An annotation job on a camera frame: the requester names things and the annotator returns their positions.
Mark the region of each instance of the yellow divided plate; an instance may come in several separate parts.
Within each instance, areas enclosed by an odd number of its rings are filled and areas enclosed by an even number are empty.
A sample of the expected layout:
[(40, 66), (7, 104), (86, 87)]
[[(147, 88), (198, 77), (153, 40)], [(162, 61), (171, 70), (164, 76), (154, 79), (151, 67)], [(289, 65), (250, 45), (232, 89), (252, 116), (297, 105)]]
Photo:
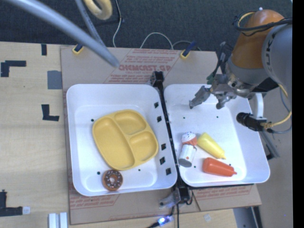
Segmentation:
[(158, 142), (144, 117), (134, 110), (117, 111), (93, 124), (93, 137), (105, 162), (124, 171), (143, 164), (158, 152)]

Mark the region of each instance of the white container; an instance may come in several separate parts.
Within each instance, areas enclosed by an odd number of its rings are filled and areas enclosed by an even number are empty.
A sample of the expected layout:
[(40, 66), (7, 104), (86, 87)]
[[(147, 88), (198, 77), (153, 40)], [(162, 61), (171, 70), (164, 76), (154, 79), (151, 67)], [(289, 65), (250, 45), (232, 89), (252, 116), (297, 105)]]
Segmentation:
[(249, 101), (237, 97), (218, 110), (218, 100), (214, 95), (210, 95), (207, 101), (190, 109), (189, 101), (201, 86), (169, 85), (165, 88), (164, 97), (176, 156), (181, 152), (181, 137), (184, 133), (193, 132), (199, 137), (207, 132), (225, 151), (227, 159), (220, 161), (234, 167), (237, 174), (222, 177), (204, 173), (203, 160), (212, 156), (197, 146), (192, 166), (179, 167), (181, 178), (192, 187), (244, 185), (268, 180), (270, 169), (259, 133), (236, 121), (238, 113), (251, 113)]
[[(159, 94), (149, 85), (74, 85), (66, 94), (72, 177), (75, 189), (85, 196), (159, 190), (172, 187), (177, 170)], [(119, 111), (139, 112), (150, 125), (159, 144), (157, 155), (126, 171), (117, 191), (102, 185), (103, 173), (110, 169), (99, 153), (93, 136), (94, 120)]]

